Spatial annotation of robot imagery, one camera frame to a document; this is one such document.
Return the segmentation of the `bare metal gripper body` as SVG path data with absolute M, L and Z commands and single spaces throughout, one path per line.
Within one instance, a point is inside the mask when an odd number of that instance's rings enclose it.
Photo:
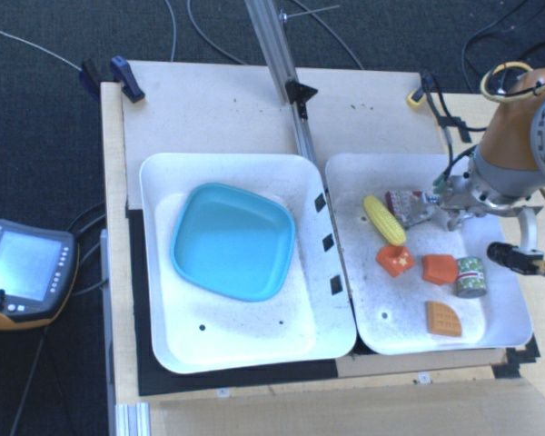
M 437 183 L 438 205 L 453 215 L 517 217 L 530 209 L 533 215 L 540 205 L 520 204 L 520 197 L 500 194 L 476 173 L 450 175 Z

